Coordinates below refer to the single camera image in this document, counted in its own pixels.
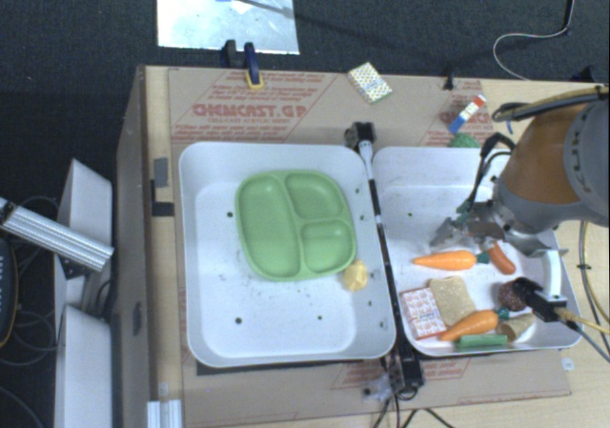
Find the black carpet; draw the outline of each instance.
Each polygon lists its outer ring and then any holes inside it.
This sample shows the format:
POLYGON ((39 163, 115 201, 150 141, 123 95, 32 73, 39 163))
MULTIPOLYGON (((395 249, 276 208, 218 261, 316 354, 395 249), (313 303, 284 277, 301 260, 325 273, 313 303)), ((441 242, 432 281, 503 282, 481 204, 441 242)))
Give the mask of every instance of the black carpet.
MULTIPOLYGON (((566 0, 294 0, 301 55, 260 56, 263 68, 510 78, 492 46, 509 31, 558 31, 566 0)), ((156 45, 155 0, 0 0, 0 195, 59 198, 71 159, 109 179, 136 64, 217 66, 210 51, 156 45)), ((570 80, 586 66, 608 81, 609 0, 576 0, 569 35, 507 40, 503 62, 531 79, 570 80)), ((49 210, 40 206, 40 212, 49 210)), ((52 308, 51 260, 24 273, 23 308, 52 308)), ((44 342, 44 330, 29 333, 44 342)), ((13 343, 0 358, 21 358, 13 343)), ((53 354, 0 363, 0 386, 52 426, 53 354)), ((35 426, 0 393, 0 427, 35 426)))

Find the white tray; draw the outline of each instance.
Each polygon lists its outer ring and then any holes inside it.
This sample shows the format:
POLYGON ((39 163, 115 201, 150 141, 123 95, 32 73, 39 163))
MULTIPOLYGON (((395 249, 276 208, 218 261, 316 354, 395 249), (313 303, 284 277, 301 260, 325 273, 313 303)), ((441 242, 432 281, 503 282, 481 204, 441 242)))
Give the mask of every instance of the white tray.
POLYGON ((338 146, 201 142, 180 157, 187 337, 213 367, 377 358, 396 338, 365 168, 338 146), (237 187, 255 173, 310 170, 345 194, 356 258, 369 284, 351 293, 341 274, 273 282, 248 265, 234 217, 237 187))
MULTIPOLYGON (((499 175, 507 157, 497 157, 478 190, 477 201, 492 196, 492 175, 499 175)), ((479 161, 478 149, 440 149, 387 147, 374 159, 377 191, 396 289, 399 292, 426 287, 432 278, 461 275, 477 309, 497 308, 498 287, 508 280, 525 275, 542 283, 544 271, 541 258, 527 258, 510 245, 502 250, 513 260, 517 271, 503 275, 492 264, 477 264, 462 272, 444 272, 412 264, 418 255, 431 252, 429 243, 447 216, 456 216, 456 208, 470 194, 479 161)), ((540 238, 548 245, 557 245, 551 232, 540 238)), ((474 243, 466 244, 474 253, 474 243)), ((578 311, 574 292, 562 264, 561 293, 568 298, 568 308, 578 311)), ((403 324, 411 343, 423 354, 432 357, 461 356, 477 353, 565 348, 574 345, 580 336, 560 323, 537 321, 517 342, 501 347, 458 350, 451 342, 435 337, 417 340, 411 325, 403 316, 403 324)))

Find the toy carrot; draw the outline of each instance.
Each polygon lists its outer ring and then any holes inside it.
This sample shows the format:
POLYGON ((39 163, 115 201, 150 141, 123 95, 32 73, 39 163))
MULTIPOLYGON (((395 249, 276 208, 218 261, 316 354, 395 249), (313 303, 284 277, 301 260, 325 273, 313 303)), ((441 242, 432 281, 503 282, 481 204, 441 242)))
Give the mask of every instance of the toy carrot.
POLYGON ((454 341, 464 335, 479 335, 489 332, 498 326, 498 313, 492 310, 481 310, 471 313, 458 321, 440 336, 442 341, 454 341))
POLYGON ((477 256, 467 250, 457 250, 419 256, 413 259, 413 263, 444 271, 465 271, 477 263, 477 256))
POLYGON ((498 267, 500 272, 506 275, 515 273, 517 267, 515 267, 512 260, 506 256, 497 242, 494 242, 494 246, 487 251, 487 254, 489 254, 490 260, 496 267, 498 267))

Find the green plate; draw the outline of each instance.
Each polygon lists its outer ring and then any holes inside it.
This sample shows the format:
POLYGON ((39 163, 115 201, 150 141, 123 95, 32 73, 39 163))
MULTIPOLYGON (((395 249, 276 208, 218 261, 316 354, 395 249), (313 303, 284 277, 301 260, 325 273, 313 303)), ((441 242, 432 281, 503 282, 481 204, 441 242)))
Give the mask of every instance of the green plate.
POLYGON ((235 195, 239 239, 250 266, 270 280, 339 272, 356 256, 356 233, 345 196, 314 171, 258 173, 235 195))

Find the metal base plate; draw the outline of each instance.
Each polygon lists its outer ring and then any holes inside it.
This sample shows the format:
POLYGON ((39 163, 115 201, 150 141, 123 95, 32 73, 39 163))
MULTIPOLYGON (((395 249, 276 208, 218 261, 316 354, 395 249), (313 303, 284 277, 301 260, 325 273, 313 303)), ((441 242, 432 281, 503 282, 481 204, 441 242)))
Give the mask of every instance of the metal base plate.
POLYGON ((293 0, 157 0, 157 34, 161 47, 219 50, 234 39, 299 54, 293 0))

